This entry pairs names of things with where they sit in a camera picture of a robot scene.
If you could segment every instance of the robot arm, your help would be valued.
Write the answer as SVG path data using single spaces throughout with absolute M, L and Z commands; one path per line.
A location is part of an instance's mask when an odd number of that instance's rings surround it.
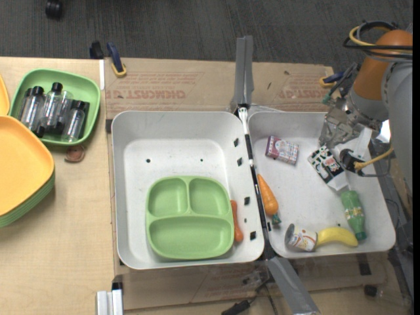
M 360 39 L 372 28 L 386 31 L 374 45 Z M 350 40 L 356 45 L 347 45 Z M 365 22 L 350 31 L 344 46 L 363 50 L 367 57 L 349 90 L 335 100 L 329 99 L 331 94 L 326 98 L 331 109 L 319 143 L 333 148 L 358 138 L 365 128 L 375 138 L 389 120 L 392 146 L 412 193 L 412 30 L 399 30 L 382 21 Z

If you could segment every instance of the yellow cable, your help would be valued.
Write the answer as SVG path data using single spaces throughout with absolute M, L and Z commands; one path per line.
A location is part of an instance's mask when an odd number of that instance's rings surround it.
M 361 40 L 355 38 L 353 34 L 356 33 L 356 30 L 358 28 L 359 28 L 359 26 L 354 27 L 352 30 L 350 30 L 350 33 L 348 34 L 348 37 L 350 38 L 350 40 L 352 42 L 354 42 L 355 44 L 357 44 L 357 45 L 369 45 L 369 46 L 375 45 L 373 43 L 364 42 L 364 41 L 361 41 Z M 376 29 L 380 29 L 380 30 L 384 30 L 386 32 L 389 32 L 388 29 L 383 28 L 383 27 L 373 27 L 373 28 L 376 28 Z M 408 53 L 408 54 L 411 54 L 413 52 L 412 50 L 399 50 L 399 49 L 392 49 L 392 50 L 393 51 L 398 51 L 399 53 Z
M 355 168 L 355 170 L 359 171 L 360 169 L 366 167 L 367 165 L 371 165 L 372 163 L 374 163 L 376 161 L 379 161 L 380 159 L 383 159 L 383 158 L 387 157 L 389 154 L 392 153 L 393 150 L 394 150 L 394 148 L 391 146 L 389 148 L 389 150 L 386 151 L 384 154 L 382 154 L 380 156 L 377 156 L 377 157 L 375 157 L 372 160 L 369 160 L 369 161 L 366 161 L 366 162 L 354 162 L 353 163 L 354 164 L 354 168 Z

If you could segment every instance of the white plastic tray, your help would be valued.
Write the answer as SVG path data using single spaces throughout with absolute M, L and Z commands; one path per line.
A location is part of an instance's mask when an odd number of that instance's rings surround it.
M 319 257 L 345 253 L 388 251 L 395 242 L 395 231 L 377 178 L 359 177 L 346 172 L 350 188 L 357 191 L 366 216 L 367 239 L 356 248 L 339 243 L 319 247 L 315 252 L 289 249 L 284 236 L 287 227 L 298 224 L 312 231 L 330 226 L 342 226 L 351 231 L 344 215 L 339 194 L 328 187 L 308 162 L 307 157 L 318 149 L 323 113 L 257 112 L 249 117 L 248 126 L 257 172 L 271 187 L 279 203 L 280 228 L 272 227 L 268 233 L 277 254 L 286 258 Z M 265 156 L 270 135 L 299 145 L 295 165 Z M 332 150 L 337 157 L 344 148 L 354 149 L 356 140 L 340 144 Z M 375 173 L 374 166 L 364 173 Z
M 243 127 L 237 117 L 227 112 L 122 112 L 112 123 L 112 144 L 117 249 L 124 264 L 145 270 L 245 263 L 260 257 L 263 231 Z M 201 261 L 171 261 L 156 255 L 146 235 L 146 195 L 156 180 L 175 175 L 219 181 L 238 203 L 243 241 L 220 257 Z M 250 198 L 247 205 L 245 197 Z

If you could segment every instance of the chair caster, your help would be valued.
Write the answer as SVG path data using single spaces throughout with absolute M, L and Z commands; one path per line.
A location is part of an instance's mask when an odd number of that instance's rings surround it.
M 60 18 L 63 10 L 63 4 L 60 1 L 47 0 L 45 6 L 45 14 L 52 18 Z

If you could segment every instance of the pink box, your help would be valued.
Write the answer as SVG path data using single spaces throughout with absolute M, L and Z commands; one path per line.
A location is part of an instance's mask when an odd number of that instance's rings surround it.
M 278 159 L 280 161 L 294 165 L 297 160 L 297 152 L 299 145 L 292 144 L 286 140 L 282 140 L 276 136 L 270 135 L 268 137 L 267 148 L 265 155 Z

